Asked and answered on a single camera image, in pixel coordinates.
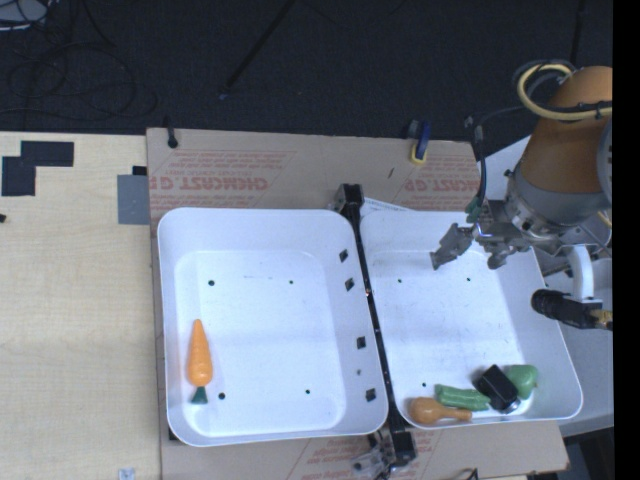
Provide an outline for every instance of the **orange carrot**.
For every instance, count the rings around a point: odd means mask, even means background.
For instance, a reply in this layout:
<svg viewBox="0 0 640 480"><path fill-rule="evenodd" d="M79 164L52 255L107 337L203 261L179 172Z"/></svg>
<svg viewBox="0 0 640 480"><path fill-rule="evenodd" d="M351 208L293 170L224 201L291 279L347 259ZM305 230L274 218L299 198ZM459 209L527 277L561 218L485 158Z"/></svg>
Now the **orange carrot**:
<svg viewBox="0 0 640 480"><path fill-rule="evenodd" d="M211 362L207 335L200 319L194 320L191 331L187 378L197 388L191 403L206 404L208 400L204 387L213 379L213 363Z"/></svg>

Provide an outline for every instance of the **plastic container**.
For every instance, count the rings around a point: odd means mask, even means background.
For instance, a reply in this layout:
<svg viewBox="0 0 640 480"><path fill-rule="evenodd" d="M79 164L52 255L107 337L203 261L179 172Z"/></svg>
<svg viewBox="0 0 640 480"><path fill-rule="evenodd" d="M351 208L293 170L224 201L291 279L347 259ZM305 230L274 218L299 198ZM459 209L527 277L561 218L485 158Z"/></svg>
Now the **plastic container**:
<svg viewBox="0 0 640 480"><path fill-rule="evenodd" d="M536 313L531 295L544 288L533 251L508 257L497 270L473 242L456 260L434 270L429 253L456 212L375 211L361 234L398 409L417 427L443 428L576 415L582 390L559 324ZM409 416L413 398L435 396L435 385L473 388L472 380L496 364L532 364L537 387L518 409L477 411L469 422L440 420L421 426Z"/></svg>
<svg viewBox="0 0 640 480"><path fill-rule="evenodd" d="M388 401L355 238L328 210L180 208L158 227L167 416L214 446L368 434ZM193 320L209 402L190 403Z"/></svg>

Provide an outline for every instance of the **blue clip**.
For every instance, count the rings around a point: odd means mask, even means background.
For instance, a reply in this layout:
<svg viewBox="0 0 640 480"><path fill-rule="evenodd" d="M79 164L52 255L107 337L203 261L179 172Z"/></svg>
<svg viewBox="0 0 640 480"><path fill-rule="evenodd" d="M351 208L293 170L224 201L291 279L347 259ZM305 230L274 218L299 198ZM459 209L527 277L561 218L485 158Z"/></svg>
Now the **blue clip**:
<svg viewBox="0 0 640 480"><path fill-rule="evenodd" d="M431 125L427 121L422 123L420 139L411 148L411 161L414 164L424 164L427 161L427 145L431 137Z"/></svg>

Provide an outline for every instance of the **flattened cardboard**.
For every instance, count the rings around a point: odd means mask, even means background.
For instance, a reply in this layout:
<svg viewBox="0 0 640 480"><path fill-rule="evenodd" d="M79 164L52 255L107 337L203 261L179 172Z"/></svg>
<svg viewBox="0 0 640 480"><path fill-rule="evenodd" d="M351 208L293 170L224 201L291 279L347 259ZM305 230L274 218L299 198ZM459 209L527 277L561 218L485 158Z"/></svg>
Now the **flattened cardboard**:
<svg viewBox="0 0 640 480"><path fill-rule="evenodd" d="M314 480L358 478L350 459L364 436L194 448L169 439L156 229L178 207L328 208L342 183L365 197L414 210L462 211L480 176L468 143L431 140L427 160L410 161L413 141L255 132L147 131L151 244L156 312L160 438L165 480ZM483 477L560 471L568 457L555 422L414 430L418 457L395 478Z"/></svg>

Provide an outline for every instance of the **green pepper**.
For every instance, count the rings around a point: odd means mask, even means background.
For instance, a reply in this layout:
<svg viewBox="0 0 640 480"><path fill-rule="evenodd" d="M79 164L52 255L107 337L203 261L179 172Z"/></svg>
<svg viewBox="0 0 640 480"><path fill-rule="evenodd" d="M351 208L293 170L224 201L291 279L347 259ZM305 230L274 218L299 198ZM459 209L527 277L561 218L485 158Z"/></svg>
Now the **green pepper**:
<svg viewBox="0 0 640 480"><path fill-rule="evenodd" d="M436 398L442 405L469 409L470 411L486 411L491 399L475 389L459 389L436 384Z"/></svg>
<svg viewBox="0 0 640 480"><path fill-rule="evenodd" d="M514 364L507 370L507 378L518 388L518 396L526 400L531 396L538 380L538 369L531 364Z"/></svg>

